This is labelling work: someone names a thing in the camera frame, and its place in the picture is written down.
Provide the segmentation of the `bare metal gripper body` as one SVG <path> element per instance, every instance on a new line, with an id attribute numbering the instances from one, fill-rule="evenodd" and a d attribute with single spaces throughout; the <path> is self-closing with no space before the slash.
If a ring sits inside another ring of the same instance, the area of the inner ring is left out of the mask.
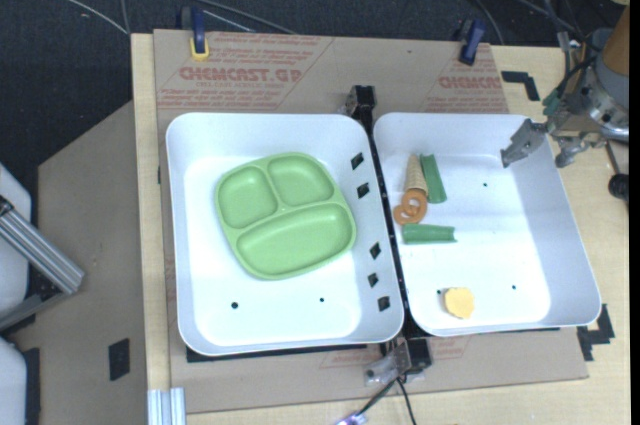
<path id="1" fill-rule="evenodd" d="M 629 88 L 609 89 L 585 84 L 560 96 L 545 98 L 547 132 L 555 138 L 597 144 L 605 140 L 629 142 Z"/>

